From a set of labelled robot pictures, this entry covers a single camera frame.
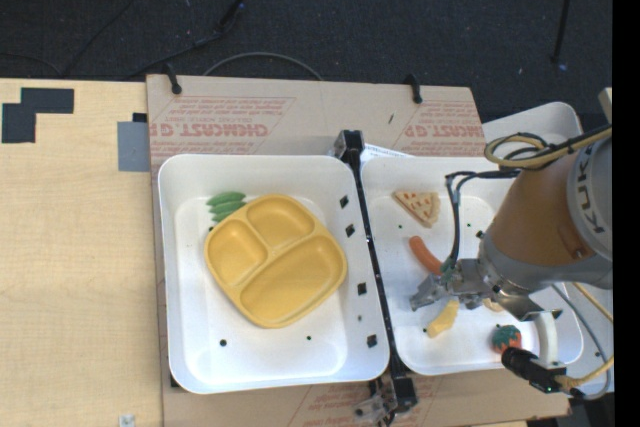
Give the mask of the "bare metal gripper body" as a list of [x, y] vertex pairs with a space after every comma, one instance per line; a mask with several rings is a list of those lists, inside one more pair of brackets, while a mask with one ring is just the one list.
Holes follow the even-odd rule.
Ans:
[[441, 276], [447, 282], [447, 294], [454, 297], [468, 310], [486, 306], [491, 310], [501, 310], [491, 287], [480, 273], [479, 262], [475, 259], [459, 259], [455, 263], [447, 258], [441, 265]]

